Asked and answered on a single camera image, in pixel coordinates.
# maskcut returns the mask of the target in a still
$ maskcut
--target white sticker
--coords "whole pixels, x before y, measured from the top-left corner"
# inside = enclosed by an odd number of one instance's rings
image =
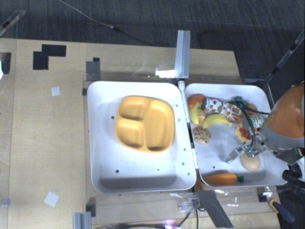
[[[59,96],[61,94],[61,90],[59,86],[52,87],[52,96]]]
[[[44,202],[47,204],[47,205],[50,205],[52,207],[55,207],[57,201],[59,199],[59,196],[56,195],[55,193],[52,193],[52,192],[49,192],[47,197],[45,198]]]

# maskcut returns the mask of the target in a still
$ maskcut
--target orange carrot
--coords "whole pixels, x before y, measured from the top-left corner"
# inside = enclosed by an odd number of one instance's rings
[[[238,177],[234,173],[222,173],[203,178],[207,183],[218,185],[234,185]]]
[[[194,108],[196,103],[201,102],[203,100],[204,100],[203,95],[201,95],[201,94],[194,95],[187,101],[187,106],[189,109],[192,109],[192,108]]]

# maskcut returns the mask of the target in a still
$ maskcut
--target wooden surface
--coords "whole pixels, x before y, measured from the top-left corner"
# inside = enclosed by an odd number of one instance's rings
[[[10,40],[1,39],[0,42],[3,45]],[[41,51],[43,43],[66,45],[67,56],[50,57],[48,71],[34,71],[33,51]],[[175,49],[168,48],[18,40],[10,156],[9,229],[71,229],[73,213],[85,210],[81,95],[85,62],[100,57],[102,72],[153,74],[156,69],[173,66],[174,52]],[[204,72],[208,76],[239,77],[232,52],[191,50],[190,74]],[[60,96],[51,95],[51,88],[55,86],[60,87]],[[44,203],[49,191],[59,196],[55,207]],[[235,218],[239,228],[255,228],[245,227],[255,224],[253,218],[263,218],[259,221],[264,224],[263,228],[278,228],[274,213],[253,212]],[[194,225],[194,219],[190,219],[183,228],[194,228]],[[200,225],[200,228],[205,228],[205,225],[213,228],[207,217],[200,219]]]

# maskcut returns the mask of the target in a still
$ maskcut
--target yellow divided plate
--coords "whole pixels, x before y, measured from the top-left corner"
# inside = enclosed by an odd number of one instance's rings
[[[120,144],[137,151],[165,151],[173,142],[174,117],[163,101],[141,96],[125,97],[115,120],[115,136]]]

